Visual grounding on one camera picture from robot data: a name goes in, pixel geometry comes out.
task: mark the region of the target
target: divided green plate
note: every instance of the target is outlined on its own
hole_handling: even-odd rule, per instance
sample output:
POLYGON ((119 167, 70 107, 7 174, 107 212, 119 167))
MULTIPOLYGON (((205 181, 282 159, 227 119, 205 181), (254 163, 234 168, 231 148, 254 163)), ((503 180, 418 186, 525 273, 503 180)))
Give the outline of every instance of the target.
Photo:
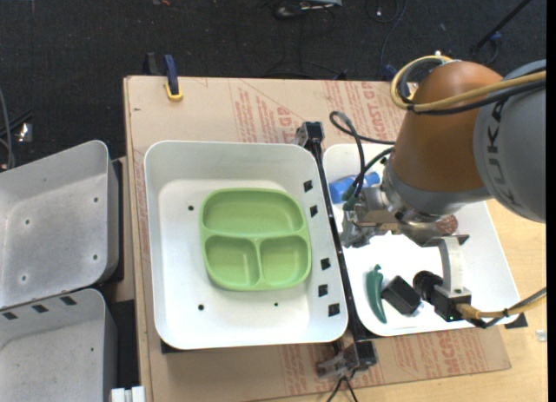
POLYGON ((285 192, 217 190, 202 203, 200 223, 205 267, 219 286, 235 291, 283 289, 308 277, 307 219, 285 192))

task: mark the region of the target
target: gray tray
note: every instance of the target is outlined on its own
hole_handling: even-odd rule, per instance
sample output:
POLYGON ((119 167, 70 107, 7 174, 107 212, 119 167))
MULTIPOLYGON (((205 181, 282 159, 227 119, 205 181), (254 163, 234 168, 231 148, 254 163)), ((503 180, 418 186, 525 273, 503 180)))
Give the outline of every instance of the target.
POLYGON ((103 142, 0 174, 0 309, 103 282, 118 262, 118 186, 103 142))
POLYGON ((116 387, 116 325, 94 289, 0 312, 0 402, 101 402, 116 387))

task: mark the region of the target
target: dark background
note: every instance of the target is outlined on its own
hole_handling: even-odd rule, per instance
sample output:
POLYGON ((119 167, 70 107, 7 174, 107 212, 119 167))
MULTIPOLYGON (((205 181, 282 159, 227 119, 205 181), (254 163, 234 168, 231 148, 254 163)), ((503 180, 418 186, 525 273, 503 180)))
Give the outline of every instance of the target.
POLYGON ((387 80, 385 67, 436 50, 502 75, 546 58, 546 0, 476 53, 524 0, 342 0, 287 20, 276 1, 0 0, 0 88, 10 119, 33 125, 31 142, 14 143, 17 164, 93 139, 125 155, 122 79, 149 52, 160 68, 172 55, 180 76, 348 80, 387 80))

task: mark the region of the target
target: blue clamp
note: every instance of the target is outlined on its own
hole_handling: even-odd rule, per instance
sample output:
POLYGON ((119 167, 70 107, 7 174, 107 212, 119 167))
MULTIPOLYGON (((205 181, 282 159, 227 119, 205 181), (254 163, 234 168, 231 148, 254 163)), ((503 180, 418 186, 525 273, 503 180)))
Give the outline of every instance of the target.
POLYGON ((164 84, 168 98, 171 101, 180 101, 183 98, 183 93, 180 83, 177 81, 177 69, 175 68, 172 55, 164 55, 164 67, 166 68, 166 77, 168 78, 164 84))

